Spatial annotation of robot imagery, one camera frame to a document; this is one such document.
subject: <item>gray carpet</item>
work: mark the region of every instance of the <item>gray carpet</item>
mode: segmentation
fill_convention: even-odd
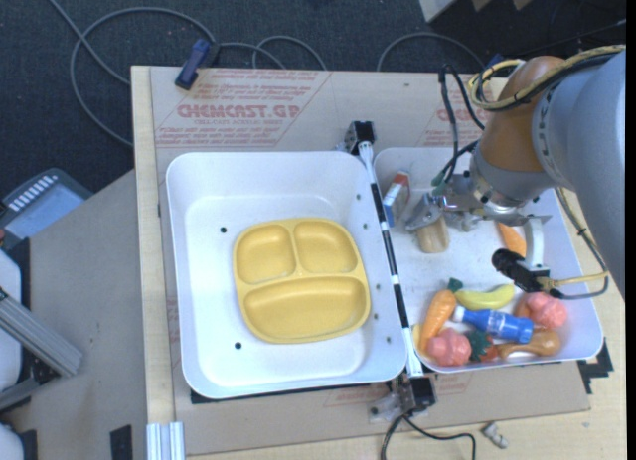
[[[494,0],[477,13],[457,0],[432,23],[417,0],[56,0],[80,31],[108,13],[132,7],[176,10],[196,19],[219,42],[255,45],[286,35],[310,45],[330,70],[372,71],[394,40],[416,32],[455,39],[484,63],[496,54],[528,58],[572,55],[582,47],[625,43],[625,26],[560,44],[626,17],[626,0],[536,0],[518,11]],[[101,58],[127,77],[131,65],[180,66],[203,37],[190,22],[162,13],[122,15],[95,28],[89,39]],[[47,0],[0,4],[0,197],[29,177],[59,167],[97,192],[133,166],[132,152],[93,123],[70,80],[77,35]],[[267,49],[291,69],[317,69],[299,46],[272,42]],[[460,47],[433,38],[397,46],[384,62],[393,72],[437,72],[449,63],[478,70]],[[262,67],[273,67],[259,58]],[[251,52],[222,50],[218,66],[250,67]],[[85,49],[78,52],[77,84],[85,104],[120,136],[130,139],[130,92]]]

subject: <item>cable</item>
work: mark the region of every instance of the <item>cable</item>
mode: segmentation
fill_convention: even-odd
[[[118,17],[118,16],[121,16],[121,15],[129,14],[129,13],[138,13],[138,12],[142,12],[142,11],[143,12],[158,12],[158,13],[164,13],[164,14],[169,14],[169,15],[172,15],[172,16],[176,16],[178,18],[181,18],[183,20],[186,20],[186,21],[194,24],[195,26],[199,27],[199,29],[201,29],[212,42],[215,41],[215,37],[212,35],[212,33],[208,29],[206,29],[205,26],[203,26],[203,24],[197,22],[195,19],[192,19],[192,18],[188,17],[187,15],[184,15],[182,13],[179,13],[179,12],[176,12],[176,11],[173,11],[173,10],[169,10],[169,9],[165,9],[165,8],[153,8],[153,7],[129,8],[129,9],[126,9],[126,10],[113,12],[113,13],[108,14],[108,15],[102,17],[101,19],[99,19],[94,24],[92,24],[86,31],[83,32],[83,31],[81,31],[78,28],[78,26],[75,24],[75,22],[73,22],[73,20],[69,16],[69,14],[64,10],[64,8],[56,0],[47,0],[47,1],[49,1],[49,3],[58,11],[58,13],[62,16],[62,18],[65,20],[65,22],[69,25],[69,27],[71,27],[73,32],[79,38],[79,41],[76,43],[76,45],[74,47],[74,50],[73,50],[73,53],[72,53],[72,57],[71,57],[71,64],[70,64],[71,83],[72,83],[72,87],[73,87],[73,90],[74,90],[74,94],[75,94],[76,98],[78,99],[79,105],[86,112],[88,117],[90,117],[90,119],[97,124],[97,126],[99,128],[104,130],[109,136],[113,137],[116,141],[122,143],[123,145],[125,145],[126,147],[129,147],[129,148],[132,147],[132,142],[130,142],[129,140],[125,139],[124,137],[118,135],[113,130],[108,128],[103,122],[101,122],[97,118],[97,116],[94,113],[92,113],[92,111],[88,108],[88,106],[86,105],[85,101],[83,101],[83,98],[81,97],[80,90],[79,90],[78,85],[77,85],[76,75],[75,75],[75,65],[76,65],[76,59],[77,59],[77,52],[78,52],[78,50],[79,50],[81,45],[84,45],[86,47],[86,49],[90,52],[92,57],[111,76],[113,76],[114,78],[116,78],[117,80],[119,80],[119,81],[121,81],[121,82],[123,82],[125,84],[130,84],[130,82],[126,78],[122,77],[120,74],[115,72],[109,65],[107,65],[103,61],[103,59],[99,56],[99,54],[94,50],[92,45],[86,39],[87,36],[90,34],[90,32],[92,32],[99,25],[103,24],[105,21],[110,20],[110,19],[112,19],[114,17]]]
[[[421,433],[423,436],[428,437],[429,439],[434,439],[434,440],[455,440],[455,439],[461,439],[461,438],[469,438],[471,443],[472,443],[472,457],[471,458],[472,458],[472,460],[475,460],[476,455],[477,455],[477,442],[475,440],[475,437],[471,433],[458,433],[458,434],[455,434],[455,435],[446,435],[446,436],[433,435],[432,433],[429,433],[429,432],[427,432],[425,430],[422,430],[421,428],[419,428],[419,426],[417,426],[415,423],[413,423],[410,420],[410,418],[408,417],[408,413],[398,416],[394,420],[394,422],[391,424],[389,429],[387,430],[387,433],[385,434],[385,438],[382,441],[382,447],[380,449],[380,459],[381,460],[387,460],[387,449],[389,448],[389,441],[391,440],[391,438],[393,437],[394,433],[398,429],[398,426],[399,426],[399,424],[401,423],[402,420],[406,421],[406,423],[408,423],[410,425],[410,427],[413,428],[415,431]]]
[[[606,26],[602,26],[602,27],[599,27],[599,28],[596,28],[596,29],[591,29],[589,31],[585,31],[584,33],[578,33],[578,34],[576,34],[574,36],[563,38],[562,40],[558,40],[556,42],[550,42],[550,43],[545,44],[545,45],[539,45],[538,47],[534,47],[532,49],[528,49],[528,50],[525,50],[525,51],[522,51],[522,52],[507,53],[506,55],[507,56],[529,56],[530,54],[534,54],[534,53],[536,53],[538,51],[542,51],[542,50],[548,49],[550,47],[556,47],[556,46],[562,45],[564,43],[569,43],[569,42],[572,42],[574,40],[579,40],[581,38],[586,38],[588,36],[592,36],[592,35],[595,35],[597,33],[602,33],[603,31],[608,31],[610,29],[621,27],[621,26],[624,26],[626,24],[627,24],[627,19],[626,18],[625,19],[620,19],[620,20],[617,20],[616,22],[613,22],[613,23],[608,24]]]
[[[597,280],[599,278],[604,278],[608,274],[609,274],[609,271],[603,271],[602,273],[597,273],[597,274],[588,274],[584,276],[575,276],[572,278],[565,278],[561,280],[553,280],[553,283],[555,287],[561,287],[563,285],[570,285],[572,283],[581,283],[581,282],[590,281],[590,280]]]
[[[380,55],[380,59],[378,60],[378,65],[376,66],[376,72],[381,72],[382,71],[382,64],[383,64],[383,61],[385,60],[385,57],[387,56],[387,54],[396,45],[398,45],[401,42],[404,42],[406,40],[412,40],[412,39],[415,39],[415,38],[434,38],[434,39],[442,40],[444,42],[452,43],[453,45],[455,45],[455,46],[459,47],[460,49],[463,49],[464,51],[466,51],[475,60],[475,62],[479,65],[479,69],[480,70],[483,70],[485,68],[484,63],[479,59],[477,54],[475,54],[473,51],[471,51],[468,47],[466,47],[461,42],[459,42],[457,40],[454,40],[452,38],[449,38],[447,36],[438,35],[436,33],[423,32],[423,33],[412,33],[412,34],[409,34],[409,35],[405,35],[405,36],[402,36],[401,38],[397,38],[397,40],[394,40],[392,43],[390,43],[383,50],[383,52]]]
[[[174,10],[170,10],[170,9],[166,9],[166,8],[149,7],[149,6],[127,8],[127,9],[124,9],[124,10],[119,10],[119,11],[115,11],[115,12],[109,13],[109,14],[101,17],[96,22],[92,23],[83,33],[81,33],[81,36],[78,39],[78,41],[76,42],[76,44],[75,44],[75,46],[73,48],[73,52],[71,53],[70,75],[71,75],[71,86],[73,87],[73,92],[74,92],[76,98],[78,99],[78,102],[79,102],[81,108],[88,115],[88,117],[90,117],[90,119],[99,128],[101,128],[103,131],[105,131],[109,136],[111,136],[112,138],[114,138],[118,142],[120,142],[123,145],[128,146],[128,147],[133,147],[132,142],[127,140],[127,139],[125,139],[121,135],[115,133],[110,128],[108,128],[102,121],[99,120],[99,118],[92,112],[92,110],[90,110],[90,108],[88,107],[86,102],[83,100],[83,97],[81,96],[81,93],[80,93],[80,89],[78,87],[78,81],[77,81],[77,78],[76,78],[76,62],[77,62],[77,58],[78,58],[78,51],[80,50],[80,47],[82,45],[84,45],[88,49],[90,54],[101,65],[101,67],[104,70],[106,70],[112,77],[114,77],[115,79],[119,80],[122,83],[125,83],[126,85],[130,85],[130,80],[122,77],[121,75],[119,75],[117,72],[115,72],[111,67],[109,67],[99,57],[97,52],[94,50],[94,48],[88,42],[87,38],[90,35],[90,33],[92,33],[92,31],[94,31],[97,27],[101,26],[105,22],[108,22],[108,21],[110,21],[110,20],[112,20],[112,19],[114,19],[116,17],[121,17],[121,16],[124,16],[124,15],[130,15],[130,14],[133,14],[133,13],[161,13],[161,14],[177,17],[179,19],[185,20],[185,21],[190,22],[191,24],[197,26],[206,35],[206,37],[211,42],[215,42],[216,41],[214,35],[210,32],[210,30],[208,30],[208,28],[206,28],[203,24],[201,24],[200,22],[196,21],[195,19],[193,19],[193,18],[191,18],[191,17],[189,17],[187,15],[184,15],[183,13],[174,11]]]
[[[404,417],[404,421],[406,421],[411,428],[413,428],[414,430],[418,431],[419,433],[421,433],[422,435],[424,435],[425,437],[428,437],[429,439],[435,439],[435,440],[455,440],[455,439],[461,439],[461,438],[469,438],[470,442],[472,443],[472,460],[475,460],[476,456],[477,456],[477,442],[475,441],[475,437],[471,434],[471,433],[457,433],[455,435],[446,435],[446,436],[442,436],[442,435],[433,435],[432,433],[429,433],[425,430],[422,430],[421,428],[419,428],[415,423],[413,423],[410,418],[408,418],[407,416]]]
[[[560,290],[552,288],[550,290],[550,294],[554,297],[557,297],[559,299],[565,299],[565,300],[586,299],[586,298],[600,296],[601,294],[605,293],[609,287],[609,271],[607,270],[607,266],[605,265],[603,258],[600,256],[600,252],[598,251],[596,244],[594,244],[592,239],[587,234],[587,229],[581,223],[581,221],[578,219],[578,217],[572,210],[572,207],[569,203],[569,200],[565,196],[563,189],[555,188],[555,192],[556,192],[556,197],[558,198],[558,201],[560,202],[561,206],[563,207],[563,210],[565,211],[565,214],[567,215],[567,218],[574,225],[574,228],[576,229],[578,234],[581,236],[581,238],[583,239],[583,241],[585,242],[585,244],[591,251],[592,255],[594,256],[594,258],[596,259],[596,261],[598,262],[598,265],[601,267],[601,270],[602,270],[602,272],[599,274],[590,275],[590,276],[582,276],[580,278],[585,278],[585,279],[604,278],[604,282],[603,282],[603,286],[595,292],[588,292],[585,294],[582,294],[582,293],[581,294],[563,294]]]
[[[623,52],[625,48],[626,47],[624,45],[611,45],[607,47],[598,47],[596,49],[591,49],[577,54],[551,70],[548,70],[540,78],[517,91],[512,96],[498,101],[489,101],[486,99],[483,91],[483,85],[494,73],[493,68],[489,68],[470,80],[473,84],[470,89],[470,98],[473,104],[480,106],[485,110],[508,110],[522,103],[527,103],[532,97],[575,71],[598,66],[607,62],[614,55]]]
[[[398,429],[399,423],[403,420],[403,418],[404,418],[403,415],[398,416],[389,427],[389,430],[387,430],[387,433],[385,434],[385,438],[382,441],[382,447],[380,448],[381,460],[387,460],[387,448],[389,448],[389,441],[391,440],[391,437],[393,437],[394,433]]]
[[[307,52],[309,52],[313,56],[313,58],[320,65],[320,68],[322,68],[325,72],[328,70],[327,65],[325,65],[325,62],[318,55],[318,53],[316,51],[314,51],[311,47],[309,47],[309,45],[307,45],[306,43],[298,40],[297,38],[293,38],[291,36],[284,36],[284,35],[270,36],[269,38],[265,38],[264,40],[262,40],[256,46],[260,49],[266,43],[273,42],[273,41],[276,41],[276,40],[282,40],[282,41],[285,41],[285,42],[290,42],[290,43],[293,43],[295,45],[298,45],[298,46],[302,47],[303,49],[305,49]],[[254,52],[252,54],[252,56],[251,56],[251,65],[252,65],[253,68],[256,68],[256,52]]]
[[[485,80],[486,74],[488,74],[488,78],[490,78],[490,77],[493,77],[497,72],[500,72],[501,70],[509,70],[509,69],[514,70],[515,68],[517,68],[519,65],[522,65],[523,63],[525,63],[525,61],[521,59],[508,59],[508,60],[500,61],[499,63],[495,63],[494,65],[488,67],[486,70],[484,70],[480,74],[474,75],[466,83],[466,85],[468,86],[469,89],[472,89],[473,86],[475,85],[475,82],[479,78],[479,76],[483,77],[483,80]]]
[[[457,85],[459,86],[459,90],[461,91],[462,98],[464,99],[464,103],[466,104],[466,108],[468,109],[468,112],[470,113],[470,117],[473,120],[473,122],[481,130],[484,129],[484,124],[479,120],[479,118],[477,117],[477,115],[475,114],[472,108],[472,105],[470,104],[470,99],[468,98],[468,94],[466,92],[466,88],[464,87],[464,83],[461,80],[461,77],[459,76],[459,74],[457,73],[457,71],[455,70],[453,66],[444,65],[438,74],[438,81],[441,84],[442,100],[444,102],[444,107],[446,108],[446,112],[448,114],[448,120],[453,130],[453,156],[450,160],[448,160],[446,165],[435,176],[435,178],[433,178],[431,183],[432,186],[435,187],[435,191],[433,192],[433,195],[438,195],[439,193],[441,193],[441,190],[438,187],[440,185],[443,186],[442,184],[446,184],[450,182],[450,180],[452,179],[453,173],[455,172],[455,166],[457,164],[457,160],[459,159],[459,157],[468,151],[472,152],[475,149],[475,146],[477,145],[477,142],[478,142],[477,140],[475,140],[473,142],[470,142],[466,146],[462,147],[461,149],[459,149],[458,147],[459,134],[457,131],[457,122],[456,122],[455,115],[452,109],[452,105],[450,103],[450,99],[448,98],[448,89],[446,86],[445,72],[450,72],[455,78],[455,81],[457,82]]]
[[[545,44],[544,46],[539,46],[537,48],[534,49],[530,49],[529,51],[525,51],[524,53],[516,53],[514,55],[516,56],[525,56],[537,51],[542,51],[543,49],[549,49],[550,47],[556,47],[559,44],[564,44],[564,43],[569,43],[570,41],[574,41],[574,40],[579,40],[582,43],[582,40],[586,37],[592,36],[596,33],[600,33],[609,29],[613,29],[615,27],[620,27],[622,25],[624,25],[626,23],[626,19],[622,19],[622,20],[618,20],[617,22],[610,24],[608,26],[604,26],[601,28],[597,28],[597,29],[593,29],[591,31],[586,31],[586,32],[581,32],[581,30],[579,30],[575,36],[569,37],[569,38],[565,38],[563,40],[557,41],[557,42],[551,42],[551,31],[552,31],[552,27],[555,23],[555,20],[557,19],[557,13],[561,10],[561,8],[568,2],[573,2],[576,4],[576,19],[580,23],[583,21],[582,18],[582,9],[586,6],[589,6],[591,8],[594,8],[595,10],[599,11],[599,12],[603,12],[603,13],[607,13],[607,14],[611,14],[613,16],[618,15],[619,12],[621,10],[617,10],[616,8],[610,8],[607,6],[603,6],[603,5],[599,5],[596,4],[594,2],[591,2],[589,0],[562,0],[557,6],[556,8],[552,11],[552,14],[550,16],[550,22],[548,24],[548,28],[546,31],[546,41],[548,42],[547,44]]]

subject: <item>beige table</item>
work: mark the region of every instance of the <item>beige table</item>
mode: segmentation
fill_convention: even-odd
[[[358,75],[359,80],[365,80],[367,77],[370,75]],[[369,94],[374,94],[373,87],[377,86],[379,81],[382,81],[380,77],[370,80]],[[149,68],[133,68],[132,93],[147,421],[166,424],[175,421],[177,415],[173,396],[161,223],[157,210],[159,188]],[[589,267],[590,271],[596,271],[593,258],[586,252],[583,243],[575,239],[574,244],[583,268]],[[609,378],[592,381],[590,411],[500,421],[499,431],[510,443],[506,450],[496,448],[479,433],[483,423],[433,431],[438,434],[473,432],[478,444],[478,458],[626,458],[625,303],[614,285],[603,296],[597,298],[595,303],[614,371]],[[241,433],[244,433],[244,430],[237,430],[237,434]],[[199,455],[196,458],[367,459],[379,456],[382,440],[383,436],[377,434]],[[426,458],[470,458],[470,443],[467,439],[432,441],[416,432],[397,433],[392,438],[390,458],[413,458],[415,455],[425,455]]]

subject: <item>yellow plate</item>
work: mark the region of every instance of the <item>yellow plate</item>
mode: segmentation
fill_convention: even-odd
[[[365,268],[351,235],[326,219],[258,224],[233,253],[238,304],[252,332],[278,344],[349,333],[369,316]]]

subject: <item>yellow cable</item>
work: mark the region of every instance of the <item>yellow cable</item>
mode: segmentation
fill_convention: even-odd
[[[503,68],[511,68],[511,67],[517,67],[518,65],[522,65],[523,63],[525,63],[524,60],[522,59],[508,59],[506,61],[500,61],[499,63],[496,63],[495,65],[493,65],[492,67],[487,68],[486,70],[484,70],[483,72],[479,73],[479,74],[475,74],[468,82],[467,82],[467,86],[469,89],[472,89],[473,85],[475,84],[475,81],[481,77],[482,82],[486,83],[488,81],[488,79],[490,79],[490,77],[498,72],[499,70],[502,70]]]
[[[541,283],[541,286],[544,290],[550,290],[551,288],[562,287],[563,285],[570,285],[572,283],[581,283],[591,280],[598,280],[600,278],[605,278],[609,276],[609,271],[603,271],[602,273],[596,274],[585,274],[583,276],[575,276],[572,278],[564,278],[561,280],[554,280],[552,278],[548,278],[547,276],[539,276],[537,280]]]
[[[520,101],[523,101],[524,99],[526,99],[526,98],[534,95],[535,93],[539,92],[540,90],[545,88],[548,83],[550,83],[550,80],[554,76],[556,76],[557,74],[561,74],[562,72],[564,72],[566,70],[571,69],[572,67],[574,67],[578,63],[581,63],[582,61],[585,61],[585,60],[588,60],[588,59],[591,59],[591,58],[596,58],[596,57],[599,57],[599,56],[607,56],[607,55],[612,55],[612,54],[618,54],[618,53],[624,51],[625,49],[626,49],[625,45],[609,45],[609,46],[597,47],[597,48],[591,49],[589,51],[581,52],[581,53],[576,54],[575,56],[572,56],[571,58],[565,60],[560,65],[558,65],[558,66],[552,68],[551,70],[547,71],[540,78],[538,78],[537,80],[533,81],[532,83],[530,83],[526,87],[518,90],[512,96],[509,96],[509,97],[507,97],[505,99],[502,99],[502,100],[499,100],[499,101],[481,100],[478,97],[478,95],[477,95],[478,94],[477,87],[474,87],[475,81],[477,79],[479,79],[479,78],[481,79],[482,82],[487,81],[488,78],[490,78],[492,76],[492,74],[494,73],[495,67],[496,67],[496,65],[495,65],[495,67],[489,68],[488,70],[486,70],[482,74],[479,74],[476,77],[473,77],[469,81],[469,84],[472,84],[472,86],[470,87],[470,99],[476,106],[481,107],[484,110],[491,110],[491,111],[492,110],[504,110],[504,109],[510,108],[512,106],[515,106]]]

